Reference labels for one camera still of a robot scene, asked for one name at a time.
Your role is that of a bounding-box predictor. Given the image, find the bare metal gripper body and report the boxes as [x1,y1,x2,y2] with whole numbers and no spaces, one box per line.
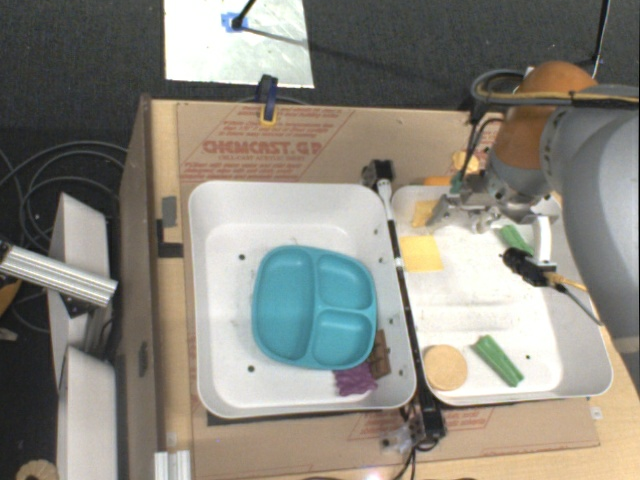
[446,172,540,225]

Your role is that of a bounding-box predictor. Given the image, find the yellow cheese slice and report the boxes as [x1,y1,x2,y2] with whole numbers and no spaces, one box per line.
[398,234,446,274]
[410,199,442,229]

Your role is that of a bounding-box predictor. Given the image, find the green celery stick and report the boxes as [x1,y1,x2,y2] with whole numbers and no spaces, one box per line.
[499,223,537,258]
[473,334,526,387]

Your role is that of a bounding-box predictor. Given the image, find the yellow toy food piece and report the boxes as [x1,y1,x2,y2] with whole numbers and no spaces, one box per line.
[451,149,487,175]

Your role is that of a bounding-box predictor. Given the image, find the thin black and white rod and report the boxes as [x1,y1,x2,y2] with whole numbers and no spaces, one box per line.
[377,179,437,419]

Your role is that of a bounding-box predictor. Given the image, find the white plastic tray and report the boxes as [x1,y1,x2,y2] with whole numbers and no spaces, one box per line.
[187,179,419,419]
[389,183,615,407]

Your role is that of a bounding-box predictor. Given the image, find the brown cardboard board red print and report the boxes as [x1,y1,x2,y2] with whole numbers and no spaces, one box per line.
[174,100,601,480]

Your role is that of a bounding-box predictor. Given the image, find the tan round biscuit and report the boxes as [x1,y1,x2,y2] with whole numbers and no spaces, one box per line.
[422,344,469,393]

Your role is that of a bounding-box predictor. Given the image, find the brown chocolate bar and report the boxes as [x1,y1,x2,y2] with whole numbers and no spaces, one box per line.
[366,329,393,381]

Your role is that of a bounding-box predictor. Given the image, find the blue divided plate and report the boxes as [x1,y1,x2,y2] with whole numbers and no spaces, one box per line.
[251,245,378,372]

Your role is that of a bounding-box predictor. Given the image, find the purple grapes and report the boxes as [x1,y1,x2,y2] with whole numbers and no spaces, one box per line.
[333,365,378,398]

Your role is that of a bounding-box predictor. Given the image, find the black cylinder on white bracket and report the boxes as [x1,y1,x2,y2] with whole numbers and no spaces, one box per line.
[501,213,559,289]

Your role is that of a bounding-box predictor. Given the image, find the black block with thin wires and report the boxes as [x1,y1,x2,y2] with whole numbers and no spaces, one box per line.
[408,407,447,442]
[361,158,397,190]

